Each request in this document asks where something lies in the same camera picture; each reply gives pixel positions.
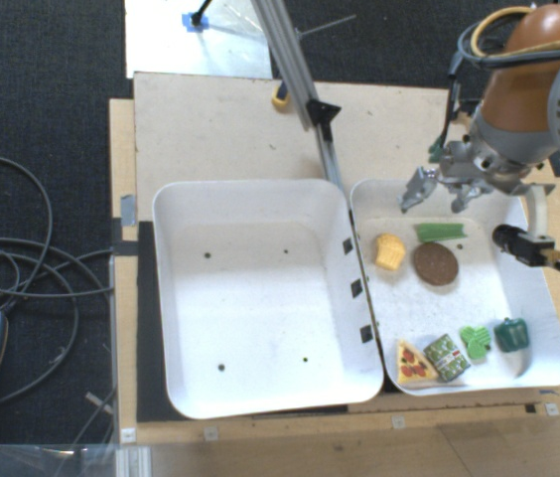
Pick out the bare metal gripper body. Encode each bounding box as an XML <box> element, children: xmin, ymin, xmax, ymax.
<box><xmin>438</xmin><ymin>139</ymin><xmax>515</xmax><ymax>194</ymax></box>

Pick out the yellow muffin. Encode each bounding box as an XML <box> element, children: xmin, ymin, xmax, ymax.
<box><xmin>373</xmin><ymin>233</ymin><xmax>406</xmax><ymax>271</ymax></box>

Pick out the brown round biscuit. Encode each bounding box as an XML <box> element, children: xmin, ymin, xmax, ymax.
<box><xmin>412</xmin><ymin>241</ymin><xmax>460</xmax><ymax>287</ymax></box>

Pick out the white plastic tray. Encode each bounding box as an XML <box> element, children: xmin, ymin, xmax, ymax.
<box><xmin>349</xmin><ymin>178</ymin><xmax>560</xmax><ymax>398</ymax></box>
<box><xmin>152</xmin><ymin>178</ymin><xmax>386</xmax><ymax>420</ymax></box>

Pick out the thin black and white rod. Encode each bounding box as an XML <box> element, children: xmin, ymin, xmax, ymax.
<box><xmin>347</xmin><ymin>201</ymin><xmax>385</xmax><ymax>382</ymax></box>

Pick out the dark green bell pepper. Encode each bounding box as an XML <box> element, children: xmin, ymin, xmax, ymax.
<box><xmin>492</xmin><ymin>317</ymin><xmax>530</xmax><ymax>354</ymax></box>

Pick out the light green ridged vegetable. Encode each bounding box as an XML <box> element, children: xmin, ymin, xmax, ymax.
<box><xmin>459</xmin><ymin>324</ymin><xmax>492</xmax><ymax>363</ymax></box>

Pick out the green can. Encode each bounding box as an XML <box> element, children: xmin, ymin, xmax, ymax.
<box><xmin>422</xmin><ymin>333</ymin><xmax>472</xmax><ymax>384</ymax></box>

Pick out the pizza slice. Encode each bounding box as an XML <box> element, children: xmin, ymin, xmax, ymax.
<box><xmin>396</xmin><ymin>339</ymin><xmax>440</xmax><ymax>386</ymax></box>

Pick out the pale wood board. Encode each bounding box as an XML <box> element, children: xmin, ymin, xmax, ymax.
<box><xmin>133</xmin><ymin>71</ymin><xmax>544</xmax><ymax>424</ymax></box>

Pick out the black cylinder on white bracket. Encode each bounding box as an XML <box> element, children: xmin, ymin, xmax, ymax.
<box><xmin>491</xmin><ymin>182</ymin><xmax>557</xmax><ymax>268</ymax></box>

